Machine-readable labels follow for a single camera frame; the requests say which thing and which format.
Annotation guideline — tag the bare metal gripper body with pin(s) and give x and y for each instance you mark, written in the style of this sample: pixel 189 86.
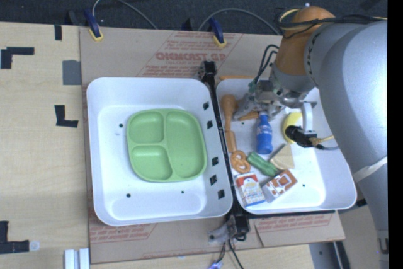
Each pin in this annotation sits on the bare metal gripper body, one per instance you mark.
pixel 267 96

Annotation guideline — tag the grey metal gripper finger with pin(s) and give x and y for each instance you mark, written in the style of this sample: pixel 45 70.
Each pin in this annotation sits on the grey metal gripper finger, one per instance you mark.
pixel 243 108
pixel 273 111

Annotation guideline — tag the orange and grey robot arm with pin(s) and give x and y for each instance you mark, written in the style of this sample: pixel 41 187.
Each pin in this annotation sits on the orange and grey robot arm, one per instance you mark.
pixel 346 78

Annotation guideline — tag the orange toy bread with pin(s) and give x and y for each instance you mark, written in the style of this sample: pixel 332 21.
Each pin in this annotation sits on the orange toy bread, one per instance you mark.
pixel 249 116

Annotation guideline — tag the tan long toy food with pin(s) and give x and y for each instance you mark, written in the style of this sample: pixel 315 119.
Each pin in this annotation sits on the tan long toy food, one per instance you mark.
pixel 228 104

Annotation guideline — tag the yellow round toy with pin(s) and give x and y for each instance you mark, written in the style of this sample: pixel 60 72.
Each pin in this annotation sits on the yellow round toy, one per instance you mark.
pixel 291 121

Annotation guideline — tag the blue bottle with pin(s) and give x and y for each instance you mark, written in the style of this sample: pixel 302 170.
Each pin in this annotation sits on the blue bottle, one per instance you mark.
pixel 264 138

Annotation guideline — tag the thin black rod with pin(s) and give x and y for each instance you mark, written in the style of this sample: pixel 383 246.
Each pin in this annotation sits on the thin black rod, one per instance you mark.
pixel 224 148

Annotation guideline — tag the pale yellow cheese wedge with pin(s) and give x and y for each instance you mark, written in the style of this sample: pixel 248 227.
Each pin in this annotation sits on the pale yellow cheese wedge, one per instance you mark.
pixel 285 159

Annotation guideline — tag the brown pretzel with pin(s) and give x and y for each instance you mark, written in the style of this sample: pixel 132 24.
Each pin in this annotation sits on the brown pretzel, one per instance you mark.
pixel 240 162

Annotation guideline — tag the green bean pod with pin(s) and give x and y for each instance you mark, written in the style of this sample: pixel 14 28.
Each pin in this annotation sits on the green bean pod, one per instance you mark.
pixel 261 163

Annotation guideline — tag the green divided plate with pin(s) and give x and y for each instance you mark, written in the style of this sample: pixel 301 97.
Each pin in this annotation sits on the green divided plate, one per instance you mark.
pixel 182 141

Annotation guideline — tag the orange and white carton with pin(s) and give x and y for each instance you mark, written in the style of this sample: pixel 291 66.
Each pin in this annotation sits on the orange and white carton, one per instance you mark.
pixel 280 184

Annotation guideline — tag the white plastic tray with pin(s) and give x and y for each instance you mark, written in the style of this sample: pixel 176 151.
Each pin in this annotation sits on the white plastic tray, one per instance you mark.
pixel 315 173
pixel 110 135

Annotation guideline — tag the red and white carton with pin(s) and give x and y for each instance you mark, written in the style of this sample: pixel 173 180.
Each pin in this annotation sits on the red and white carton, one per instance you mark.
pixel 250 189

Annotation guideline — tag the brown cardboard board red print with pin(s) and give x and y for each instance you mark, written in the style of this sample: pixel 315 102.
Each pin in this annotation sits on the brown cardboard board red print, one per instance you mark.
pixel 132 53

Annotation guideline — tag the black cylinder on white bracket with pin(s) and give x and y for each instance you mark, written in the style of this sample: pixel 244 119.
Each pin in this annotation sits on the black cylinder on white bracket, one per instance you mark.
pixel 299 135

